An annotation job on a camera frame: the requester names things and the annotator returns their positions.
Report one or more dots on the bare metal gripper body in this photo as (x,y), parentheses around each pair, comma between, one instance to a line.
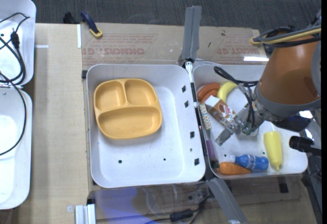
(246,122)

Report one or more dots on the yellow squeeze bottle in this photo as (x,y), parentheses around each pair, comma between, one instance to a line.
(273,147)

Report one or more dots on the white plastic tray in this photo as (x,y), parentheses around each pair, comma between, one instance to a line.
(143,161)
(245,147)

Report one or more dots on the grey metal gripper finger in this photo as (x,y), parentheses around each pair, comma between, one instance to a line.
(224,137)
(232,128)

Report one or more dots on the white and brown carton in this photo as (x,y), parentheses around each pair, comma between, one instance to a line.
(219,110)

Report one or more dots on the orange sausage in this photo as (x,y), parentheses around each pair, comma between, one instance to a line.
(208,95)
(208,88)

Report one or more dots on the orange carrot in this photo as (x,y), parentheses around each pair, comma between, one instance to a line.
(233,168)

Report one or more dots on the thin black and white rod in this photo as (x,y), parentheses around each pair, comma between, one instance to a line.
(193,91)

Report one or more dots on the black cylinder on white bracket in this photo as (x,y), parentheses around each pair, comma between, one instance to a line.
(300,143)

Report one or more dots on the blue bottle with white cap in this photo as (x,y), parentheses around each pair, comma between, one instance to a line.
(253,162)

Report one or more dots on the brown cardboard board red print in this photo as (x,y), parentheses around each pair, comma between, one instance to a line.
(127,49)

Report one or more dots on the white yellow-dotted packet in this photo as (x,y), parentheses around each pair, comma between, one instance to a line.
(205,116)

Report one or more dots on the purple can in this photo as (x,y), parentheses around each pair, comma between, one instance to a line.
(211,148)

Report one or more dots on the orange divided plate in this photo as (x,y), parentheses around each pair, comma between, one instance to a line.
(127,120)

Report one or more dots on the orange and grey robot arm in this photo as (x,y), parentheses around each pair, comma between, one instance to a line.
(288,74)

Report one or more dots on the yellow banana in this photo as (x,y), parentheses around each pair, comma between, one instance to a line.
(224,90)

